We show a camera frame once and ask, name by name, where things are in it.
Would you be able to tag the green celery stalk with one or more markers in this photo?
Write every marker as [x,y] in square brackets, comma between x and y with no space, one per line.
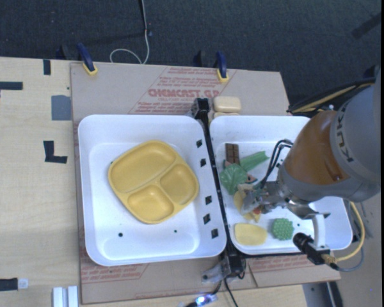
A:
[254,159]

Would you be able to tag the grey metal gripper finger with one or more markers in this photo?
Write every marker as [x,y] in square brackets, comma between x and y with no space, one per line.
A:
[249,201]
[266,207]

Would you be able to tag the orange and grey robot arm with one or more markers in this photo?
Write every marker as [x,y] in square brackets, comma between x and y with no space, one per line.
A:
[320,158]

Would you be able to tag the yellow oval slice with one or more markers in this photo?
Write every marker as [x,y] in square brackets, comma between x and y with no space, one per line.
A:
[250,234]

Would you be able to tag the thin black rod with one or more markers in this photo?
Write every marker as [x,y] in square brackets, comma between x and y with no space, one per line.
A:
[215,165]

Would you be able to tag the yellow banana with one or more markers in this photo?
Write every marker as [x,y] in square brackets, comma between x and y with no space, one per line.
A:
[238,200]

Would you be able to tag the brown cardboard board red print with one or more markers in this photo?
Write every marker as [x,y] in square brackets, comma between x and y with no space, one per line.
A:
[121,88]

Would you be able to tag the brown chocolate bar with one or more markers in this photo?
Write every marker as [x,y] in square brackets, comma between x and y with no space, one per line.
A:
[232,153]

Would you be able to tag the black cylinder on white bracket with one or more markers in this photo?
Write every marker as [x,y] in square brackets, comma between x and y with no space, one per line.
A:
[318,229]

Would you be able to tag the red and green watermelon slice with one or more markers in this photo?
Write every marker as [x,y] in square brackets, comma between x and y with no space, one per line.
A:
[251,179]

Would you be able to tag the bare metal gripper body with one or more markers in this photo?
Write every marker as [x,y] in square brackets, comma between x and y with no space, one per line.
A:
[280,195]

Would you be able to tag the beige bread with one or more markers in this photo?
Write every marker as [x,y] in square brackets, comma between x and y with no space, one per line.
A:
[227,103]
[225,114]

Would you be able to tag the green lettuce leaf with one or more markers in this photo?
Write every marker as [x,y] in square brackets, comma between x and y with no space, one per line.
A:
[232,176]

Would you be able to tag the white plastic tray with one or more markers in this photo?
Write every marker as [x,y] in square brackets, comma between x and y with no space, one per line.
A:
[262,133]
[99,203]

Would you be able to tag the yellow divided plate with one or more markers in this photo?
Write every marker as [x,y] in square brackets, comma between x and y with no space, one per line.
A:
[147,171]

